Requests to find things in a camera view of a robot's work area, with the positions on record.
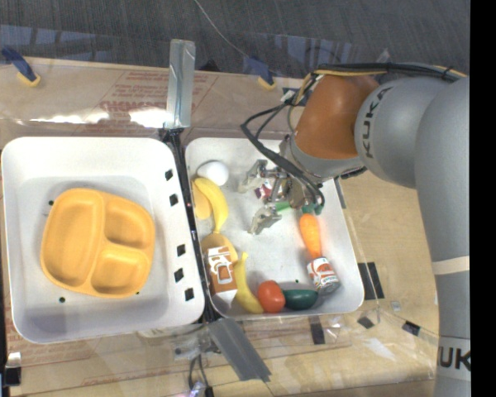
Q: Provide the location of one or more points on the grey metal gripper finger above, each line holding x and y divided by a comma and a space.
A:
264, 218
251, 178

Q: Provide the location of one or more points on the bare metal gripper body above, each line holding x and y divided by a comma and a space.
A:
294, 192

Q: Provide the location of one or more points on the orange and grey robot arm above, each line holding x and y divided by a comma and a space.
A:
401, 122

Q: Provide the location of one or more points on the red and white small packet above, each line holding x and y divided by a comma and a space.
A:
263, 190

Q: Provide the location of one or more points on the white egg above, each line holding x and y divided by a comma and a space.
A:
214, 172

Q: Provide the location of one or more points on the white plastic tray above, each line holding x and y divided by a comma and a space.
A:
107, 321
279, 254

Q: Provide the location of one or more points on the yellow banana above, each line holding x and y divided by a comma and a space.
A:
217, 203
244, 288

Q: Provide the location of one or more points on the orange carrot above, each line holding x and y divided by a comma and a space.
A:
311, 234

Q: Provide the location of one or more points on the brown and white carton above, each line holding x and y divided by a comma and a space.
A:
222, 275

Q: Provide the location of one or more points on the red tomato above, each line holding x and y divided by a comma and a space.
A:
271, 297

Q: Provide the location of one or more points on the red and white can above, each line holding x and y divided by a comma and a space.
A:
323, 275

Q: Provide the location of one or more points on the brown cardboard board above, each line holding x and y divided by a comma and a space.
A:
376, 221

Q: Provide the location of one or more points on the dark green avocado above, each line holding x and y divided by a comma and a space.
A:
300, 299

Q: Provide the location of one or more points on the orange divided plate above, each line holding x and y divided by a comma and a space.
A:
78, 238

